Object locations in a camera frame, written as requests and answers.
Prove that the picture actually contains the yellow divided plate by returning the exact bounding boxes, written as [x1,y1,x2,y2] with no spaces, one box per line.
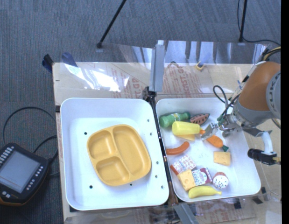
[86,124,152,187]

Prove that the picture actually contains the square yellow cheese slice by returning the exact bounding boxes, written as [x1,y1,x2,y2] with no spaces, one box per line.
[213,151,232,167]

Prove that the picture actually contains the red checkered white carton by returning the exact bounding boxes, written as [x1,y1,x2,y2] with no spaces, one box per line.
[173,154,197,174]

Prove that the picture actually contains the green bottle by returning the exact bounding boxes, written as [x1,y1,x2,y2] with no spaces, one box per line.
[159,112,191,128]

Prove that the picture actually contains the orange carrot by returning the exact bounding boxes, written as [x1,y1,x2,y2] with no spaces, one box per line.
[206,135,230,153]

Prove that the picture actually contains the yellow bottle orange cap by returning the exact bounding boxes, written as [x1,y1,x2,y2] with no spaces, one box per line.
[171,120,206,136]

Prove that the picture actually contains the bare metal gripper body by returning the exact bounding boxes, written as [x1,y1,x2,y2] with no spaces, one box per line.
[216,114,243,138]

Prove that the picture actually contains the white plastic tray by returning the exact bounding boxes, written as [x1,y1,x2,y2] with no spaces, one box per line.
[60,97,170,211]
[155,97,262,203]

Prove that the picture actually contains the black cylinder on white bracket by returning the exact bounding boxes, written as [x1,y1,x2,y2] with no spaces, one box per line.
[247,129,282,166]

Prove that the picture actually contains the red and white carton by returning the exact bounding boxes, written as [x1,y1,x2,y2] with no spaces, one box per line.
[191,167,213,187]

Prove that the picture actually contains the white sprinkled cupcake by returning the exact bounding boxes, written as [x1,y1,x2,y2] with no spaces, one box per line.
[212,171,230,189]

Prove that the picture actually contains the brown cardboard board red print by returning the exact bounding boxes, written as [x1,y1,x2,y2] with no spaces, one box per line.
[52,62,282,224]

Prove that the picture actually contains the watermelon slice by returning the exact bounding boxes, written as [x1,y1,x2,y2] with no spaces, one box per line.
[189,113,211,126]

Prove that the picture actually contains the yellow banana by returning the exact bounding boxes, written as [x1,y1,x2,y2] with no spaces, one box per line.
[188,185,223,199]

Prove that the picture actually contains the thick yellow cheese wedge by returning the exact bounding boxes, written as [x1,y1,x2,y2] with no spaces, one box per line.
[176,169,197,192]

